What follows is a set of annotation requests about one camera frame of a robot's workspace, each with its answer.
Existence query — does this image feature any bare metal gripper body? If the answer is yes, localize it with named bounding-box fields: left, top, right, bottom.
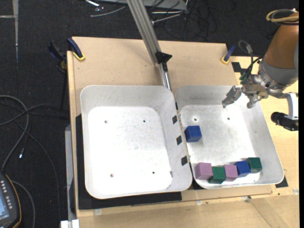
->
left=241, top=74, right=285, bottom=99

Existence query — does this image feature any white plastic tray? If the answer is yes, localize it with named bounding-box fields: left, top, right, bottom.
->
left=175, top=85, right=285, bottom=190
left=80, top=85, right=193, bottom=200

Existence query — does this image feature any blue cube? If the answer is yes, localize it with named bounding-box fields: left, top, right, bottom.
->
left=234, top=161, right=251, bottom=178
left=184, top=125, right=203, bottom=143

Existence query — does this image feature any green cube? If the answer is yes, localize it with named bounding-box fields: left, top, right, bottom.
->
left=247, top=157, right=263, bottom=174
left=208, top=166, right=227, bottom=184

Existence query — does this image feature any pink cube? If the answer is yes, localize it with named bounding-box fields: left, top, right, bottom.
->
left=224, top=164, right=239, bottom=182
left=194, top=162, right=214, bottom=181

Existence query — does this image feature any pale wood board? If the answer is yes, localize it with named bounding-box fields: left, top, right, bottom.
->
left=67, top=36, right=273, bottom=218

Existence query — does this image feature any black cylinder on white bracket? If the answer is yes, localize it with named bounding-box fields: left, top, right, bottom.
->
left=270, top=92, right=299, bottom=132

